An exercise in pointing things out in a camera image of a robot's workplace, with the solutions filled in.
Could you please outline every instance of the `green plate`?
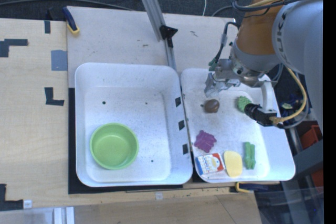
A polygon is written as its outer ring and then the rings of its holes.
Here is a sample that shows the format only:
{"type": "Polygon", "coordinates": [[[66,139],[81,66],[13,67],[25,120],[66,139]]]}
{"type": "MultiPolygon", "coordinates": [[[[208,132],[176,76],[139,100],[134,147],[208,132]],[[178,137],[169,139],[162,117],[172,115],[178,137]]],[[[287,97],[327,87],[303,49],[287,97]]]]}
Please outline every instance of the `green plate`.
{"type": "Polygon", "coordinates": [[[135,161],[139,142],[127,126],[108,123],[93,132],[90,151],[100,166],[110,170],[123,169],[135,161]]]}

